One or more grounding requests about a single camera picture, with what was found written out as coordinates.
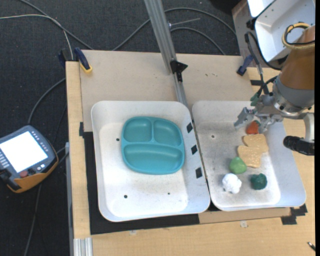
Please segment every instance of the red tomato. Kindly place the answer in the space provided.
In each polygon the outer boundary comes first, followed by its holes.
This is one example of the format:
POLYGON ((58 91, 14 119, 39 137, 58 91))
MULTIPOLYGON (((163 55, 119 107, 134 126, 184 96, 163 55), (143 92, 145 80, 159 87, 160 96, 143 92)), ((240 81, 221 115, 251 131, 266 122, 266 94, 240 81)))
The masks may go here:
POLYGON ((257 120, 252 121, 247 127, 246 127, 246 134, 258 134, 259 133, 259 125, 260 123, 257 120))

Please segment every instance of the robotic hand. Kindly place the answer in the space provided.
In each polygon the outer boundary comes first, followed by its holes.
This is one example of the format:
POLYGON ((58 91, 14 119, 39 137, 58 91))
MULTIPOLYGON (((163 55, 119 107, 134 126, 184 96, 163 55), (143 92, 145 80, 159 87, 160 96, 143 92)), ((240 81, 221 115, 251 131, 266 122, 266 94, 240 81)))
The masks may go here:
POLYGON ((283 44, 291 49, 280 74, 275 77, 272 92, 251 98, 253 109, 244 108, 234 123, 236 129, 245 126, 256 116, 260 120, 259 132, 284 118, 302 119, 305 138, 287 136, 283 144, 299 153, 315 155, 315 114, 305 112, 315 104, 315 25, 297 23, 289 26, 282 36, 283 44), (295 43, 287 41, 288 33, 304 28, 295 43))

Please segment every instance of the white cable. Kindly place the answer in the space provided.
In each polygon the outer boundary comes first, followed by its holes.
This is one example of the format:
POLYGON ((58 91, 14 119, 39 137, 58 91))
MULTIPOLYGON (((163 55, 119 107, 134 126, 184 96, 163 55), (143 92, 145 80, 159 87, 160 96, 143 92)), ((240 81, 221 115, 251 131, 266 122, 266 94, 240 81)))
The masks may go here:
MULTIPOLYGON (((62 27, 61 24, 56 21, 54 18, 51 18, 50 16, 45 16, 45 15, 41 15, 41 14, 23 14, 23 15, 15 15, 15 16, 7 16, 7 17, 0 17, 0 20, 4 20, 4 19, 16 19, 16 18, 23 18, 23 17, 42 17, 42 18, 47 18, 47 19, 50 19, 52 20, 54 23, 56 23, 60 28, 62 27)), ((68 43, 68 46, 69 46, 69 50, 70 50, 70 54, 71 54, 71 58, 72 60, 74 59, 74 55, 72 53, 72 49, 71 49, 71 45, 70 45, 70 42, 69 42, 69 38, 68 38, 68 35, 66 33, 66 31, 62 28, 63 30, 63 33, 65 35, 65 39, 68 43)))

